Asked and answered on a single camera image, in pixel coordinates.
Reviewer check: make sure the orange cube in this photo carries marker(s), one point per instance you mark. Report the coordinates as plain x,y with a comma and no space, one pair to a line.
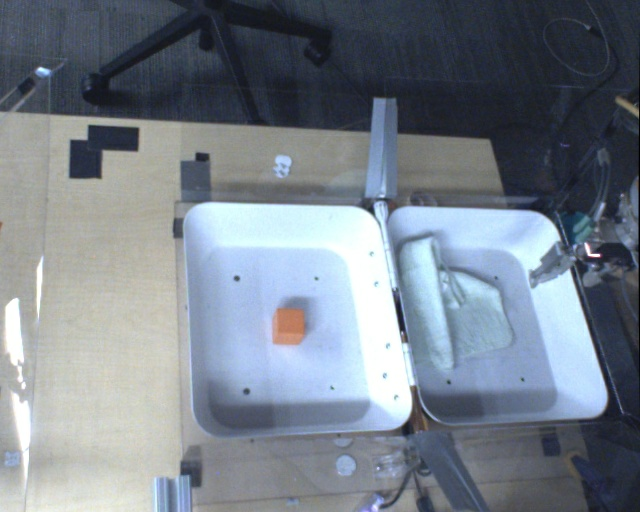
288,326

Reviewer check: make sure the white plastic tray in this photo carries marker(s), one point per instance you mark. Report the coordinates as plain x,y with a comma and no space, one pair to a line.
280,235
540,350

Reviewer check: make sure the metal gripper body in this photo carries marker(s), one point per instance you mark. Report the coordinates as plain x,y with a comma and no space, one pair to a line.
602,252

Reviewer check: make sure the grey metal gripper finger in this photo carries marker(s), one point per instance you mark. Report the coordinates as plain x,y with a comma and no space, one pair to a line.
542,275
554,252

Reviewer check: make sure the pale green towel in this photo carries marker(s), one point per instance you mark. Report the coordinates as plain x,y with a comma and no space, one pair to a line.
425,300

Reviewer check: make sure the black office chair base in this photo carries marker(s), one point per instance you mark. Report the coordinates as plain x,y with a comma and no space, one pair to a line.
210,35

